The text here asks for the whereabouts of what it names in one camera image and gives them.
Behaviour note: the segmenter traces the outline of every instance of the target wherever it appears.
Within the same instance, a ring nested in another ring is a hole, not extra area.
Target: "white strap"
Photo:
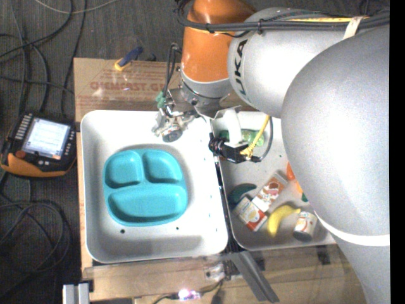
[[[349,37],[356,35],[359,24],[363,18],[364,18],[364,16],[357,16],[357,17],[353,17],[350,20],[349,24],[346,27],[346,31],[344,32],[343,39],[347,39]]]
[[[316,216],[319,218],[319,221],[322,223],[324,228],[336,235],[338,238],[347,241],[349,243],[358,244],[360,246],[390,246],[390,234],[384,234],[382,236],[357,236],[355,234],[349,234],[342,232],[333,226],[327,224],[322,220],[318,214]]]

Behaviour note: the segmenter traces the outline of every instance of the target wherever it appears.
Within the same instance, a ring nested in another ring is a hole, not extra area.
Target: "yellow cable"
[[[270,116],[266,115],[265,122],[261,126],[259,132],[256,134],[256,137],[254,138],[253,142],[246,148],[243,149],[240,153],[241,155],[246,155],[248,158],[251,158],[253,155],[253,149],[256,147],[256,143],[259,141],[259,138],[263,134],[263,132],[266,129],[267,123],[270,120]]]

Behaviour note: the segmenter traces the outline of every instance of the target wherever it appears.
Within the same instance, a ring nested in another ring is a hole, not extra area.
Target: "yellow toy banana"
[[[274,238],[277,234],[278,227],[281,224],[281,221],[293,214],[299,213],[301,211],[300,208],[292,208],[290,205],[282,205],[275,209],[273,213],[271,213],[268,221],[267,221],[267,231],[270,233],[270,236]]]

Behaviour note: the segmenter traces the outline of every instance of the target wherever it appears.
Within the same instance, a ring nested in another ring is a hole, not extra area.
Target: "blue divided plate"
[[[130,149],[110,156],[103,169],[109,214],[120,224],[150,226],[182,216],[188,195],[180,164],[158,149]]]

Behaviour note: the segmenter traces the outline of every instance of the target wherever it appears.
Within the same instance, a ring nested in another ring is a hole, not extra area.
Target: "red button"
[[[23,150],[18,150],[15,153],[15,156],[19,159],[24,159],[25,158],[26,153]]]

